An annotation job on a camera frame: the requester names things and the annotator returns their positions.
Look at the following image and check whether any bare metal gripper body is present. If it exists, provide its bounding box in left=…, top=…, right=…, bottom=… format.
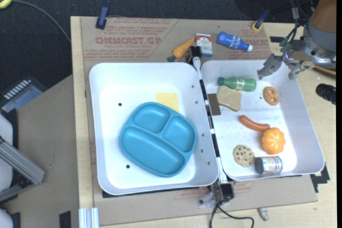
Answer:
left=283, top=39, right=337, bottom=69

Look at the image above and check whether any orange pretzel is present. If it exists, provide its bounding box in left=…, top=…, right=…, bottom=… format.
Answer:
left=262, top=86, right=279, bottom=106

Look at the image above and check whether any green bottle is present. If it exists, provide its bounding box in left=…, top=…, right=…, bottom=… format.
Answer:
left=216, top=76, right=257, bottom=92

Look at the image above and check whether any white plastic tray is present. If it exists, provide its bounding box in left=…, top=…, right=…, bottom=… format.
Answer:
left=200, top=59, right=325, bottom=182
left=89, top=61, right=220, bottom=196

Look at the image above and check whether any blue bottle with white cap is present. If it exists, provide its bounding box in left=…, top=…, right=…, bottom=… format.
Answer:
left=216, top=31, right=254, bottom=53

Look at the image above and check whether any tan bread slice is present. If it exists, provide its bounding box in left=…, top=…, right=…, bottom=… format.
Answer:
left=216, top=85, right=242, bottom=112

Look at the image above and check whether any orange sausage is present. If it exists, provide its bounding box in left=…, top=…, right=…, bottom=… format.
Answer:
left=238, top=114, right=271, bottom=132

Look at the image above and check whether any brown flat rectangle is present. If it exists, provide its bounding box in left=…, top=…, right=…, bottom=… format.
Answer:
left=207, top=93, right=222, bottom=116

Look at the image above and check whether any white and orange carton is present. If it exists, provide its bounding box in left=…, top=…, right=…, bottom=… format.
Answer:
left=193, top=33, right=214, bottom=58

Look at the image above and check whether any orange pumpkin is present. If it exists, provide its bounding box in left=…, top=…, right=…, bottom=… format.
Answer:
left=261, top=127, right=286, bottom=155

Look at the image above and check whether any thin black and white rod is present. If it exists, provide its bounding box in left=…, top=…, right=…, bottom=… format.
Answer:
left=192, top=57, right=228, bottom=184

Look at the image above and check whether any orange carrot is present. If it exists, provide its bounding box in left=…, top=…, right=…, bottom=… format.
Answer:
left=167, top=37, right=196, bottom=62

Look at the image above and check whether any tan chocolate chip biscuit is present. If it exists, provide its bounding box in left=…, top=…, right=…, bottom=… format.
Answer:
left=232, top=144, right=255, bottom=168

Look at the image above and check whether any small white and red can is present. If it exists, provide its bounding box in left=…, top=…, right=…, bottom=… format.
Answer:
left=254, top=155, right=283, bottom=175

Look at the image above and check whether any yellow cheese slice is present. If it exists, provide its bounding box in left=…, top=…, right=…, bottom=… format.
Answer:
left=156, top=92, right=180, bottom=113

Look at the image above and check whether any blue divided plate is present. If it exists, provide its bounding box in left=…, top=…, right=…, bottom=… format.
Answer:
left=119, top=101, right=198, bottom=178

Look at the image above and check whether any brown cardboard board red print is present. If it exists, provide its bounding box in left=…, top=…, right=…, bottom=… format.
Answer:
left=80, top=16, right=319, bottom=226

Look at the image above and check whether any black block with thin wires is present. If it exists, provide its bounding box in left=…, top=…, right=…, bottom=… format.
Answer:
left=188, top=45, right=203, bottom=62
left=213, top=182, right=236, bottom=203

